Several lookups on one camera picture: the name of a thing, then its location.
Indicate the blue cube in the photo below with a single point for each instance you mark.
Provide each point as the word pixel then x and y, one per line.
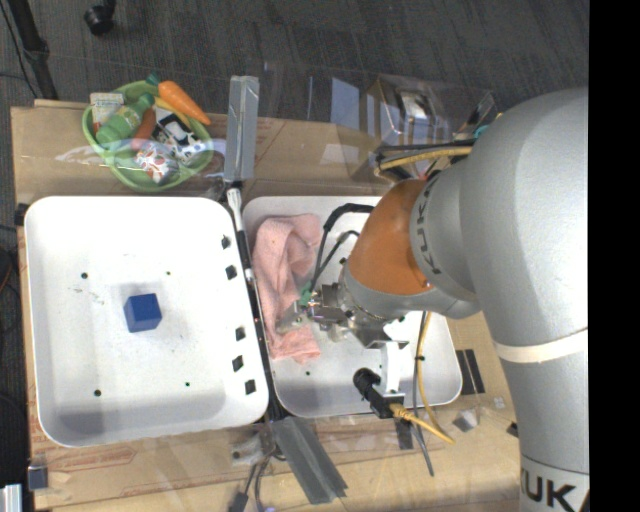
pixel 143 313

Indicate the black and white carton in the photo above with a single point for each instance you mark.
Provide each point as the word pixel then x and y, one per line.
pixel 175 135

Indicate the brown cardboard board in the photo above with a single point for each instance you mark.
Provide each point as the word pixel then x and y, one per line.
pixel 310 145

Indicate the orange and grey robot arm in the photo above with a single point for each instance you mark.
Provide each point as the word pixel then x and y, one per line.
pixel 525 240

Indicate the red sausage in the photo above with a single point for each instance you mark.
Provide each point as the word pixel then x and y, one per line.
pixel 146 124

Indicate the green bowl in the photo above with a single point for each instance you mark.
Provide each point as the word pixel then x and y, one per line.
pixel 125 176

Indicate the green bottle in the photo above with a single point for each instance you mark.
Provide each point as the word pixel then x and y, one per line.
pixel 120 125

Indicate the white plastic tray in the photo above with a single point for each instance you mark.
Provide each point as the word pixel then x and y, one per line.
pixel 330 385
pixel 125 360

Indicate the yellow banana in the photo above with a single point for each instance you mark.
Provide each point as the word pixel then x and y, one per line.
pixel 170 111

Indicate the pink cloth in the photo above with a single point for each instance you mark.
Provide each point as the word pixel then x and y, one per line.
pixel 280 270

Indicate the orange carrot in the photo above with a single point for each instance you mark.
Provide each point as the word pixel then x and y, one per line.
pixel 184 102

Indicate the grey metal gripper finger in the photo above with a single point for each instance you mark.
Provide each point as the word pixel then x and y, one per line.
pixel 292 321
pixel 338 334

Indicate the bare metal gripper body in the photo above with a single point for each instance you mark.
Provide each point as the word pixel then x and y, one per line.
pixel 332 307

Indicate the white packet with red print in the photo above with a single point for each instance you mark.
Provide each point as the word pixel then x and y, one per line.
pixel 155 162

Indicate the black cylinder on white bracket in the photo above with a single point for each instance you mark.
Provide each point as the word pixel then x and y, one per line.
pixel 375 392

